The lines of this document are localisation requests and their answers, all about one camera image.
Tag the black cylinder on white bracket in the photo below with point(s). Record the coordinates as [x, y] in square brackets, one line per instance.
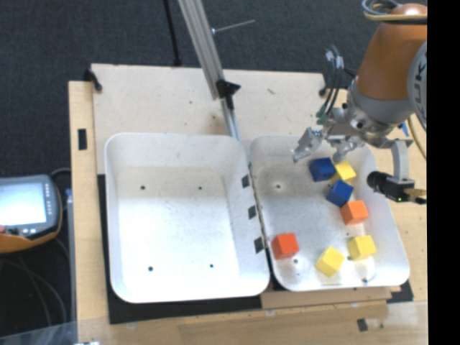
[390, 185]

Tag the yellow cube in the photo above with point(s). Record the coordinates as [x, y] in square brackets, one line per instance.
[361, 247]
[329, 261]
[345, 171]

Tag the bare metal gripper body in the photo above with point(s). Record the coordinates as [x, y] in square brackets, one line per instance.
[354, 127]

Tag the blue cube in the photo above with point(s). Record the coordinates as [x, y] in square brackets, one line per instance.
[340, 193]
[321, 169]

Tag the white plastic tray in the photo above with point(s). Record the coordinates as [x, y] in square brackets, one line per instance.
[176, 221]
[309, 225]

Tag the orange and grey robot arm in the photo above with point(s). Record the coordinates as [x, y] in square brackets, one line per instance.
[388, 63]

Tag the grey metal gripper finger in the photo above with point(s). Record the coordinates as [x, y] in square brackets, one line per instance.
[308, 143]
[344, 150]

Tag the pale wood board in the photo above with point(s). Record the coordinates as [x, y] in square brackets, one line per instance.
[154, 99]

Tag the orange cube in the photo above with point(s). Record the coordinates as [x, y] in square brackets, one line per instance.
[285, 246]
[354, 212]

